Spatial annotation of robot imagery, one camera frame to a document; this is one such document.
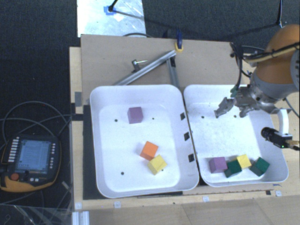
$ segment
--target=blue and yellow clamp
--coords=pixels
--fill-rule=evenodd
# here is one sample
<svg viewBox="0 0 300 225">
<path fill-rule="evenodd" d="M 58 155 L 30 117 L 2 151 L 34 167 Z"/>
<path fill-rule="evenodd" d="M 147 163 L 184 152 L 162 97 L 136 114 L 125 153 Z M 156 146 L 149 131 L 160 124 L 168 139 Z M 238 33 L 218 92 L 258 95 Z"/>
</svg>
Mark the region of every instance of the blue and yellow clamp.
<svg viewBox="0 0 300 225">
<path fill-rule="evenodd" d="M 182 45 L 182 33 L 180 29 L 177 29 L 176 31 L 176 38 L 177 41 L 175 43 L 175 50 L 176 52 L 181 53 L 183 51 L 183 45 Z"/>
</svg>

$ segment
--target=purple block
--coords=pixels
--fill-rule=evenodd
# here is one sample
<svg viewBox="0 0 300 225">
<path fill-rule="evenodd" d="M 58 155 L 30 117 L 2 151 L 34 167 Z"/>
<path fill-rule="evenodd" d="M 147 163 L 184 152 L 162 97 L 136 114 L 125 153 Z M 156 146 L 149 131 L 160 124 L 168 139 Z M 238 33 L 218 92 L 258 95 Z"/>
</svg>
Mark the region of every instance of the purple block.
<svg viewBox="0 0 300 225">
<path fill-rule="evenodd" d="M 210 160 L 211 173 L 222 173 L 227 169 L 225 157 L 214 157 Z"/>
<path fill-rule="evenodd" d="M 139 123 L 143 120 L 141 107 L 130 107 L 127 112 L 129 124 Z"/>
</svg>

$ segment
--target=green block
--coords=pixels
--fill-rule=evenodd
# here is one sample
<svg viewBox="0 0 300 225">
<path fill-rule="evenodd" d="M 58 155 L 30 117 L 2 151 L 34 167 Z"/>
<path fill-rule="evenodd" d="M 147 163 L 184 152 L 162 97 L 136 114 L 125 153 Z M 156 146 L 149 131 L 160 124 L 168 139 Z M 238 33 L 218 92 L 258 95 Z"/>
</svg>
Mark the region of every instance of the green block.
<svg viewBox="0 0 300 225">
<path fill-rule="evenodd" d="M 228 167 L 228 169 L 224 171 L 225 176 L 227 178 L 242 171 L 242 168 L 241 168 L 238 160 L 233 160 L 231 162 L 228 162 L 227 167 Z"/>
<path fill-rule="evenodd" d="M 257 176 L 262 176 L 267 171 L 269 166 L 270 164 L 267 161 L 259 157 L 250 167 L 250 170 Z"/>
</svg>

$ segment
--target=black floor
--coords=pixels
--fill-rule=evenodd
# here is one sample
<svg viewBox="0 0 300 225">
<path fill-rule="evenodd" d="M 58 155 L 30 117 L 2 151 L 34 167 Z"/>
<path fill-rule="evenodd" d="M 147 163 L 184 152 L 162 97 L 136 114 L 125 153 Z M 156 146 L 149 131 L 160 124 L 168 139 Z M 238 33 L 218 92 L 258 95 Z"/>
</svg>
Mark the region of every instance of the black floor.
<svg viewBox="0 0 300 225">
<path fill-rule="evenodd" d="M 180 28 L 185 39 L 233 41 L 265 47 L 279 29 L 279 0 L 142 0 L 146 31 L 154 37 Z M 284 0 L 284 24 L 300 23 L 300 0 Z M 70 114 L 68 48 L 79 46 L 76 0 L 0 0 L 0 119 L 16 104 L 43 101 Z M 17 108 L 9 117 L 42 120 L 56 114 L 40 105 Z M 7 121 L 9 138 L 24 122 Z M 64 123 L 47 126 L 58 133 Z M 42 129 L 28 131 L 44 133 Z M 71 186 L 68 129 L 60 136 L 62 170 L 55 185 L 12 204 L 65 208 Z M 4 143 L 0 136 L 0 146 Z M 0 203 L 28 194 L 0 191 Z"/>
</svg>

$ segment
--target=screen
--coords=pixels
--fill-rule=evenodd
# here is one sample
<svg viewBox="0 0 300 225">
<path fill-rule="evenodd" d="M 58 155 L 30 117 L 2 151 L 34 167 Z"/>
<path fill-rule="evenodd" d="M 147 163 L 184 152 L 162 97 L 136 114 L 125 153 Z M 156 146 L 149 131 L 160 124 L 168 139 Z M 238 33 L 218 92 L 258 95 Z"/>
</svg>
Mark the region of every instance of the screen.
<svg viewBox="0 0 300 225">
<path fill-rule="evenodd" d="M 22 140 L 16 168 L 47 173 L 50 144 L 49 141 Z"/>
</svg>

